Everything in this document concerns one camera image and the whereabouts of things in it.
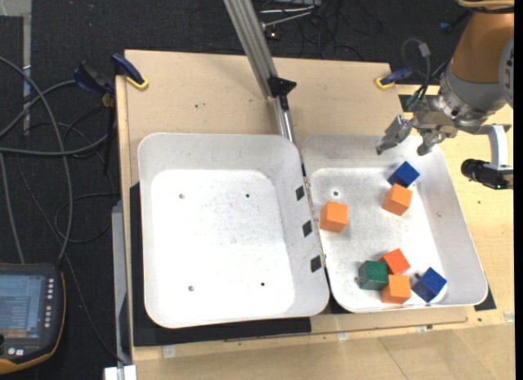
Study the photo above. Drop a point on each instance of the green cube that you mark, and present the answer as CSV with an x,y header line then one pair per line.
x,y
372,275

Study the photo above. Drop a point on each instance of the blue cube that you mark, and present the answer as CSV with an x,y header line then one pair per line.
x,y
430,284
404,174

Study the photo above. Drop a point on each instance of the pale wood board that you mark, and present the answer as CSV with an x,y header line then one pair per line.
x,y
212,96

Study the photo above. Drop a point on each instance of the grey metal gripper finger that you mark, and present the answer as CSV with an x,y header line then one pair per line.
x,y
394,135
428,141

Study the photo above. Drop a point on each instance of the reddish orange cube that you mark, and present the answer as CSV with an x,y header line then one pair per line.
x,y
397,260

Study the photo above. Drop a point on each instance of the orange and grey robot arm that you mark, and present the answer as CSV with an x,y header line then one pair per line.
x,y
482,51

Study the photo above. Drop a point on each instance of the white plastic tray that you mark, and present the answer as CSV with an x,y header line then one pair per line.
x,y
367,239
220,231

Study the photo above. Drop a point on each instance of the black cylinder on white bracket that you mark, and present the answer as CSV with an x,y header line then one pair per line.
x,y
486,174

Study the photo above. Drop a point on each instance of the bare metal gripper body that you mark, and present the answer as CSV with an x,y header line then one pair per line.
x,y
439,117

